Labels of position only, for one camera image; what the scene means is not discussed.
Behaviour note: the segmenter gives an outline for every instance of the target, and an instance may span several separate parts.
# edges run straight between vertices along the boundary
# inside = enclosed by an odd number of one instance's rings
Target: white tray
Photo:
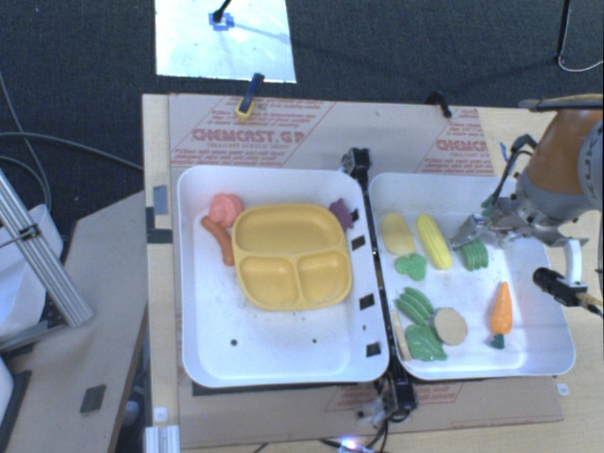
[[[343,198],[360,217],[346,232],[353,270],[348,297],[318,310],[255,307],[245,298],[235,268],[224,266],[217,242],[199,225],[218,193],[235,193],[246,207],[294,202],[328,207]],[[383,374],[389,348],[361,188],[350,176],[196,166],[180,177],[177,204],[182,359],[195,382],[208,387],[338,383]],[[353,250],[350,243],[358,237],[365,245]],[[361,309],[360,300],[369,295],[373,305]]]
[[[415,220],[430,214],[447,239],[453,237],[470,213],[480,212],[480,203],[495,189],[499,178],[473,176],[383,174],[371,183],[370,196],[381,257],[381,268],[388,301],[405,287],[424,292],[435,308],[453,307],[466,320],[469,333],[456,346],[445,345],[446,361],[402,361],[412,375],[426,380],[494,378],[509,376],[558,375],[567,372],[575,361],[575,347],[562,306],[543,293],[532,281],[538,267],[548,267],[544,246],[534,239],[520,239],[508,249],[483,240],[489,252],[489,267],[469,272],[461,253],[452,252],[453,266],[437,270],[422,247]],[[513,193],[513,182],[506,183],[502,195]],[[380,227],[390,212],[406,219],[415,239],[416,251],[428,259],[424,280],[414,281],[394,269],[396,256],[383,244]],[[506,346],[496,350],[487,345],[492,301],[499,283],[510,283],[513,303],[513,328],[506,335]],[[399,313],[402,326],[411,321]]]

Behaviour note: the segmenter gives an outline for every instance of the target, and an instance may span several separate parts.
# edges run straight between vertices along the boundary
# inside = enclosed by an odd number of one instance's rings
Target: yellow divided plate
[[[237,218],[232,242],[243,292],[262,309],[327,307],[343,300],[352,287],[344,230],[324,207],[249,208]]]

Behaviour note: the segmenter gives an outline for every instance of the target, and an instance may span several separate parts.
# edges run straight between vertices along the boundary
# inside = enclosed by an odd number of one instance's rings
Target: yellow toy corn
[[[443,233],[441,233],[434,219],[424,213],[417,218],[416,225],[419,237],[434,265],[441,270],[450,268],[453,260],[446,245],[445,237],[443,237]]]

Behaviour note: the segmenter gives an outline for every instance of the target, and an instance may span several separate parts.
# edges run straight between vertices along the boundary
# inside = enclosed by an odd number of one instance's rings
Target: toy carrot
[[[503,349],[505,341],[503,336],[512,330],[512,299],[508,282],[502,282],[491,315],[491,330],[495,335],[491,346]]]

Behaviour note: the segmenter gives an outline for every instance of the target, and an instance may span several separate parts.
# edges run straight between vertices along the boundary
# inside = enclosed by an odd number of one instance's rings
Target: orange toy sausage
[[[228,266],[234,265],[233,243],[230,240],[228,232],[217,223],[212,222],[209,216],[204,216],[201,219],[201,226],[211,233],[220,245],[223,253],[223,264]]]

